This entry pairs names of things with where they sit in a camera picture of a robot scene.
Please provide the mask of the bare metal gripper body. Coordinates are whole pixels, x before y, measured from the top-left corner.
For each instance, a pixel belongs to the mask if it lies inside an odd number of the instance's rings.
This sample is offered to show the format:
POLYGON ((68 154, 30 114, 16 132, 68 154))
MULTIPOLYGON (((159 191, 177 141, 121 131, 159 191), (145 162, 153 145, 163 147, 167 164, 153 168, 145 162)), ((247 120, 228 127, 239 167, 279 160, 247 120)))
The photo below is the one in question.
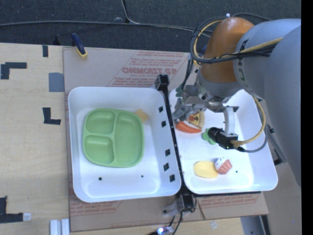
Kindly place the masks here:
POLYGON ((197 85, 185 86, 181 94, 181 100, 184 107, 191 106, 197 111, 210 110, 212 112, 222 112, 224 104, 230 100, 230 96, 222 97, 211 94, 204 87, 197 85))

